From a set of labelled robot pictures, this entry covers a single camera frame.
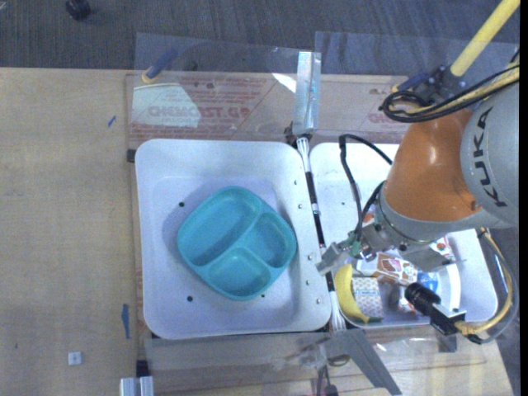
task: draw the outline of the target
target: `blue plastic plate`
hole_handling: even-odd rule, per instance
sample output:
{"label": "blue plastic plate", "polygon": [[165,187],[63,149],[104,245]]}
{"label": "blue plastic plate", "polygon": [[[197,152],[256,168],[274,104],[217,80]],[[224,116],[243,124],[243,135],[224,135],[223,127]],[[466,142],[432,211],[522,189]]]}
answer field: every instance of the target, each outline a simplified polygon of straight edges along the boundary
{"label": "blue plastic plate", "polygon": [[264,200],[228,186],[183,222],[177,247],[189,267],[220,294],[247,300],[264,292],[297,250],[292,228]]}

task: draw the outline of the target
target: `wooden table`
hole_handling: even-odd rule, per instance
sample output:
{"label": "wooden table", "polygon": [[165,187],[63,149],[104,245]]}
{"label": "wooden table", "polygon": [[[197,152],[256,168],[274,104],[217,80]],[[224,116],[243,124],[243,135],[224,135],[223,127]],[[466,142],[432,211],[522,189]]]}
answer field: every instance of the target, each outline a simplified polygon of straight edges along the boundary
{"label": "wooden table", "polygon": [[[1,395],[118,394],[135,375],[126,75],[0,69]],[[369,339],[404,394],[512,393],[495,343],[405,356],[408,336],[390,335]],[[73,351],[81,365],[68,365]],[[386,394],[352,364],[334,375],[346,394]],[[282,392],[310,394],[308,379],[282,379]],[[272,394],[271,384],[238,384],[190,394]]]}

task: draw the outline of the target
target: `banana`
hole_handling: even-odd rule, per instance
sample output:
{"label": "banana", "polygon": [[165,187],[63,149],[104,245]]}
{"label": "banana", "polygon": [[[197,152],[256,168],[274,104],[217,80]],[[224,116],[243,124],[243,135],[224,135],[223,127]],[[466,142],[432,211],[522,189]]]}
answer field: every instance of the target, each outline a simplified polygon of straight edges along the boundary
{"label": "banana", "polygon": [[347,317],[359,318],[364,323],[368,323],[370,317],[364,315],[360,308],[357,306],[354,295],[352,295],[352,265],[345,264],[333,277],[334,287],[336,288],[337,300],[339,300],[339,306],[341,311]]}

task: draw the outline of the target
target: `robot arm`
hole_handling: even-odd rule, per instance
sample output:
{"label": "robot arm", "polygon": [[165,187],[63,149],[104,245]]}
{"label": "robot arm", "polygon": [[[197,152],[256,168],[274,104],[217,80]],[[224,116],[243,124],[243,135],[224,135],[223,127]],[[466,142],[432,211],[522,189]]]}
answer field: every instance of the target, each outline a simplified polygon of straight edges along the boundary
{"label": "robot arm", "polygon": [[519,85],[462,110],[412,124],[363,229],[362,255],[397,248],[424,271],[447,233],[519,223]]}

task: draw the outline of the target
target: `blue tape piece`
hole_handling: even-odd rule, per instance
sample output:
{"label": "blue tape piece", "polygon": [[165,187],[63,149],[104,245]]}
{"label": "blue tape piece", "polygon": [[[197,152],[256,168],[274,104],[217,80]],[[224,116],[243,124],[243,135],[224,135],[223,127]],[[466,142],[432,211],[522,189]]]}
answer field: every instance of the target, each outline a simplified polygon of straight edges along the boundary
{"label": "blue tape piece", "polygon": [[130,339],[129,306],[127,304],[123,304],[123,309],[121,310],[121,319],[123,320],[123,325],[125,326],[125,336],[127,339]]}
{"label": "blue tape piece", "polygon": [[178,56],[178,51],[174,48],[171,48],[167,53],[161,56],[155,64],[147,69],[145,75],[150,78],[156,78],[162,70],[164,70],[176,57]]}
{"label": "blue tape piece", "polygon": [[411,78],[409,78],[404,83],[400,83],[397,86],[398,91],[406,91],[409,88],[414,88],[420,85],[421,83],[424,83],[429,78],[429,73],[419,73],[418,75],[415,75]]}

